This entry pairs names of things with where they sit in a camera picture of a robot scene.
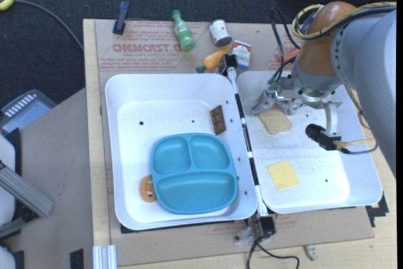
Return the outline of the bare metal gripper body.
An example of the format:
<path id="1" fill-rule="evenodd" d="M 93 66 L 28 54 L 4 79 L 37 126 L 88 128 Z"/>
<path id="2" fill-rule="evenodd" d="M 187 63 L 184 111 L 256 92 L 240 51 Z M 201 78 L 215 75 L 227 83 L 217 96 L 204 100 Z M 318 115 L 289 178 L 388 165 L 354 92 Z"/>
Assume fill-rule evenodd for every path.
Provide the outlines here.
<path id="1" fill-rule="evenodd" d="M 275 104 L 279 102 L 294 102 L 298 104 L 298 109 L 308 106 L 313 109 L 325 109 L 328 105 L 334 105 L 338 108 L 342 103 L 329 101 L 329 93 L 322 93 L 314 90 L 304 83 L 301 83 L 297 77 L 287 76 L 274 78 L 268 81 L 268 91 L 271 91 Z"/>

